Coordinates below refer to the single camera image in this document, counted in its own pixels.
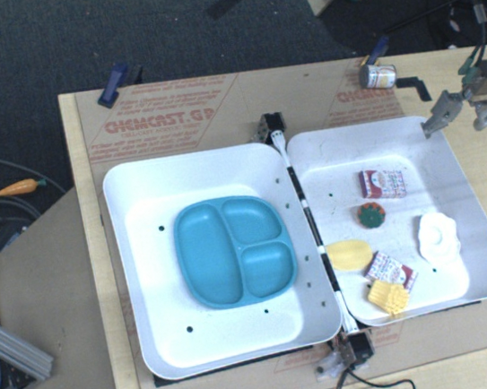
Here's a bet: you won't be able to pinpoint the white plastic tray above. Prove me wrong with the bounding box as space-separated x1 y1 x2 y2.
283 104 487 337
99 133 349 387

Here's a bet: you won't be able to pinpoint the small white and yellow can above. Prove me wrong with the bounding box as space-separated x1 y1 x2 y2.
358 58 400 93

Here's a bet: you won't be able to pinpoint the red and white carton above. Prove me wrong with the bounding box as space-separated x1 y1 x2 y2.
357 163 409 204
361 246 421 298

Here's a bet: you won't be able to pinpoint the white fried egg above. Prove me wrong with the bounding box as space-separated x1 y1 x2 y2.
413 208 465 268

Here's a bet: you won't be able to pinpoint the orange and green biscuit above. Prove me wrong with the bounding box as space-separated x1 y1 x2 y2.
355 200 389 231

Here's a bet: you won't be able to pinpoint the yellow oval crisp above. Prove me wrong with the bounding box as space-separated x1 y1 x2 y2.
326 237 376 275

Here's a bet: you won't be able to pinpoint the thin black and white rod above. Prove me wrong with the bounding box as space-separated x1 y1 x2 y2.
270 123 360 341

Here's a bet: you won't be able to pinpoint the yellow fries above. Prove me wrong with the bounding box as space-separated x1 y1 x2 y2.
365 275 413 320

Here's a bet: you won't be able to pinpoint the brown cardboard board red print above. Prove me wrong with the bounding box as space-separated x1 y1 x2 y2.
74 35 487 389

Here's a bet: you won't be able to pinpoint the blue divided plate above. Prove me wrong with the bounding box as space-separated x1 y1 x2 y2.
168 187 303 316

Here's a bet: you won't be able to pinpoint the orange carrot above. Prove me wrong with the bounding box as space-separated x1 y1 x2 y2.
0 175 49 200

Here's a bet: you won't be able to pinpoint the black block with thin wires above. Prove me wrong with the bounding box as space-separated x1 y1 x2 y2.
331 327 378 369
248 109 289 146

